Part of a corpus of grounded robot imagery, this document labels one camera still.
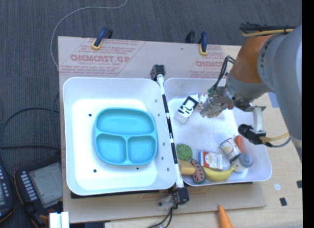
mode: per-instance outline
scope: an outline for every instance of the carrot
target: carrot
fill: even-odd
[[[245,153],[244,148],[243,148],[243,140],[242,140],[242,137],[240,135],[235,136],[235,143],[239,147],[240,151],[242,153]]]
[[[221,223],[221,228],[233,228],[233,225],[231,224],[231,221],[225,212],[224,208],[219,205],[218,206],[219,214],[220,214],[220,223]]]

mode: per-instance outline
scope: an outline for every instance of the white tray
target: white tray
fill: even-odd
[[[230,137],[234,138],[238,135],[237,128],[240,124],[254,125],[253,114],[234,108],[233,110],[224,110],[218,117],[203,118],[199,113],[200,111],[195,110],[185,124],[181,124],[174,119],[174,114],[187,96],[207,92],[215,82],[216,79],[171,78],[166,80],[164,88],[168,101],[175,145],[178,143],[190,145],[193,158],[197,161],[199,160],[199,151],[221,153],[223,154],[223,166],[225,170],[230,168],[230,163],[219,144]],[[221,80],[219,85],[224,85],[224,83],[225,80]],[[245,152],[251,155],[253,159],[253,165],[246,172],[232,172],[227,181],[221,182],[206,179],[203,183],[198,184],[188,175],[182,175],[183,180],[191,186],[204,186],[269,179],[272,169],[265,146],[254,145],[244,138],[243,147]]]
[[[177,174],[171,151],[160,87],[145,78],[75,77],[63,85],[66,179],[78,195],[167,189]],[[148,112],[157,129],[157,154],[145,165],[110,165],[95,150],[93,127],[104,108],[125,107]]]

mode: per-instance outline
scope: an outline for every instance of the white cable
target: white cable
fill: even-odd
[[[57,64],[57,62],[55,61],[54,57],[53,57],[53,53],[52,53],[52,43],[53,43],[53,38],[54,38],[54,35],[55,35],[55,32],[57,30],[57,28],[59,27],[60,23],[63,22],[66,18],[68,18],[69,16],[73,15],[74,13],[76,12],[79,12],[79,11],[82,11],[82,10],[85,10],[85,9],[90,9],[90,8],[100,8],[100,9],[117,9],[117,8],[120,8],[120,7],[123,7],[126,3],[128,2],[128,0],[126,0],[122,5],[120,6],[116,6],[116,7],[102,7],[102,6],[88,6],[88,7],[84,7],[84,8],[80,8],[80,9],[77,9],[73,12],[71,12],[70,14],[68,14],[67,16],[63,17],[57,24],[57,26],[55,26],[54,28],[54,31],[52,33],[52,37],[51,37],[51,43],[50,43],[50,55],[52,57],[52,60],[54,62],[54,64],[56,65],[57,67],[57,70],[59,71],[59,66]]]

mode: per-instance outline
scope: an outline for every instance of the yellow banana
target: yellow banana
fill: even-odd
[[[205,171],[206,178],[211,181],[226,181],[230,175],[231,172],[235,169],[234,167],[230,167],[230,169],[225,171],[214,171],[210,168],[203,167]]]

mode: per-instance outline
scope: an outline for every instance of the silver can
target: silver can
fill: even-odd
[[[241,173],[250,168],[253,164],[252,157],[247,153],[241,153],[235,160],[231,162],[231,166],[235,168],[234,172]]]
[[[227,156],[227,159],[230,162],[241,154],[239,147],[236,145],[236,143],[234,142],[234,140],[232,140],[231,137],[223,141],[220,144],[220,148],[222,149],[222,151]]]

